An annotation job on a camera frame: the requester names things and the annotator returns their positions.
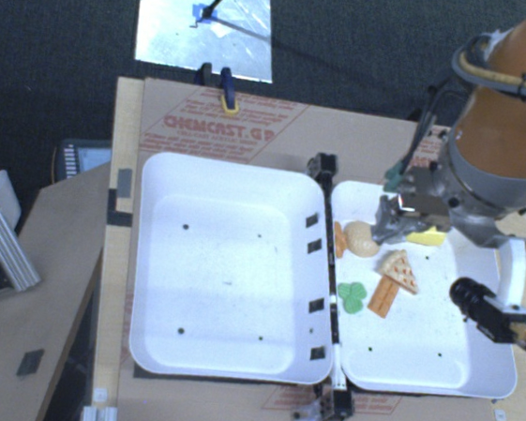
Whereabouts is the orange carrot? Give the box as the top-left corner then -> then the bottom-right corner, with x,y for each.
329,220 -> 351,260

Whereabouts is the thin black and white rod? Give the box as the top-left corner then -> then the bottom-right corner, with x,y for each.
297,172 -> 366,390

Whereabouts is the black block with thin wires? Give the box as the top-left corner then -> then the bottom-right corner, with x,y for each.
305,150 -> 342,185
312,383 -> 359,421

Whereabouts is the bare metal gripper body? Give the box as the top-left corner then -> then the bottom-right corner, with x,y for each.
394,161 -> 513,250

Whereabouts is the white plastic tray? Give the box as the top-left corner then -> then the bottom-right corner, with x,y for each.
308,178 -> 526,408
118,148 -> 357,395

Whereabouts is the black cylinder on white bracket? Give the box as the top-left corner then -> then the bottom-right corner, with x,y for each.
443,230 -> 526,348

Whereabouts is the brown cardboard board red print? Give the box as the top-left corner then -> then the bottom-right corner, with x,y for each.
104,76 -> 526,421

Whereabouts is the green broccoli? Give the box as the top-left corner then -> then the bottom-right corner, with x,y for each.
334,279 -> 369,317

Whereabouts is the beige bread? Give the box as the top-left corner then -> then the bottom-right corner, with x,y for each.
340,219 -> 383,260

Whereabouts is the pizza slice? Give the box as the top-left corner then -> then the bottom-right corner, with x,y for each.
376,246 -> 426,296

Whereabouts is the orange biscuit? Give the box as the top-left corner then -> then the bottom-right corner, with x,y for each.
365,273 -> 401,321

